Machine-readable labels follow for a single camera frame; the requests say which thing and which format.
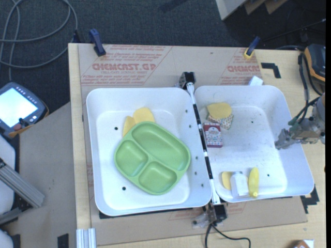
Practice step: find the yellow flat oval piece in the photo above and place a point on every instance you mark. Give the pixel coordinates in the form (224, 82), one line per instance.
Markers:
(225, 180)
(219, 109)
(127, 125)
(143, 115)

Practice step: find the green divided plate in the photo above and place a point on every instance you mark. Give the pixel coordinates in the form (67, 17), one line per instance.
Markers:
(152, 159)

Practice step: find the brown cardboard board red print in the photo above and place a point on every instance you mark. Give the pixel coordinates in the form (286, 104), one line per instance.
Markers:
(160, 61)

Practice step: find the white plastic tray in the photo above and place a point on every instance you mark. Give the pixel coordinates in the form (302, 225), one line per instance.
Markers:
(108, 190)
(258, 138)

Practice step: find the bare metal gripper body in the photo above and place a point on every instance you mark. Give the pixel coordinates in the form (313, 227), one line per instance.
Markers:
(309, 136)

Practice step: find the yellow squeeze bottle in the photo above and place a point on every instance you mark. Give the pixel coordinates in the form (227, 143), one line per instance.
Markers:
(253, 181)

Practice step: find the brown and white carton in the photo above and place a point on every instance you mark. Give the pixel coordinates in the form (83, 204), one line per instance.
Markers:
(303, 244)

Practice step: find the small white block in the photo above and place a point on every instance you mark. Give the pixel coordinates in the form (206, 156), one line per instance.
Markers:
(256, 80)

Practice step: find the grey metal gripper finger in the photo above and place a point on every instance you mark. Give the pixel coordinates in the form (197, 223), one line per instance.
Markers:
(282, 143)
(285, 133)

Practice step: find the white plastic bottle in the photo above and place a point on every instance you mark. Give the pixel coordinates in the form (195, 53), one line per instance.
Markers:
(239, 185)

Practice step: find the red and white carton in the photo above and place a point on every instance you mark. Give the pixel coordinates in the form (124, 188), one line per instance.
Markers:
(212, 136)

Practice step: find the thin black and white rod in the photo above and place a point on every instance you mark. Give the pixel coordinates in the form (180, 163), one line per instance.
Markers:
(200, 128)

